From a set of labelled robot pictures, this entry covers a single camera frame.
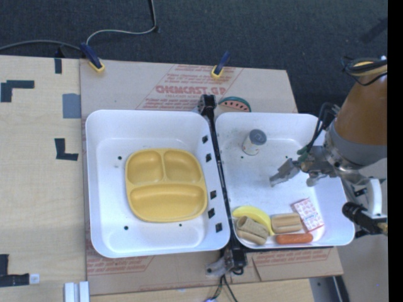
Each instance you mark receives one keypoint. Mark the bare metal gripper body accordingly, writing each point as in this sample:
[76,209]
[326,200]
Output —
[327,164]

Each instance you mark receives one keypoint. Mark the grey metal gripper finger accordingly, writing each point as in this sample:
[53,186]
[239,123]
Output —
[278,178]
[289,166]

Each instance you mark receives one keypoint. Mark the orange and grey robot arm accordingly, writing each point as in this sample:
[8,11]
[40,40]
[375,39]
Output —
[362,118]

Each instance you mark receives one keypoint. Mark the white plastic tray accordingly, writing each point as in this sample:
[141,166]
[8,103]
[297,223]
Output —
[252,175]
[107,181]

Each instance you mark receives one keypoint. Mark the yellow banana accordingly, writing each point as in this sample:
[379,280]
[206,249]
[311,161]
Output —
[252,212]

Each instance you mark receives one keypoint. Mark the white can with grey lid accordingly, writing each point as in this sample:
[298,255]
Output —
[253,142]

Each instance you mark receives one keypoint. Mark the tan hot dog bun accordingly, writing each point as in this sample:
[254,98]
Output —
[286,222]

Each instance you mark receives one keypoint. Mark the red and white packet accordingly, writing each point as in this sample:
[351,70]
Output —
[308,214]

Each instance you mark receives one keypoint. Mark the beige toy pastry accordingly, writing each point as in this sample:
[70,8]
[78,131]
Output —
[252,230]

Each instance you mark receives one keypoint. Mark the thin black and white rod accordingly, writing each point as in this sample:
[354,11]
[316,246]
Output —
[220,175]

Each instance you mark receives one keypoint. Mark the orange sausage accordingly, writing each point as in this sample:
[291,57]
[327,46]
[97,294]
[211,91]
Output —
[294,238]

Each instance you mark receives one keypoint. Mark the red and green watermelon slice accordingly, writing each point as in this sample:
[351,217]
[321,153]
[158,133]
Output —
[235,104]

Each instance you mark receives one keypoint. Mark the yellow divided plate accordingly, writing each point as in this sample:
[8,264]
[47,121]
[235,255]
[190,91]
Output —
[165,197]

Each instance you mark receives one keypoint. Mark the brown cardboard board red print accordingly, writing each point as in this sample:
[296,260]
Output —
[126,83]

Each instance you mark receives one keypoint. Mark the black cylinder on white bracket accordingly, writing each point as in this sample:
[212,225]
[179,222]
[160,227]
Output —
[362,217]

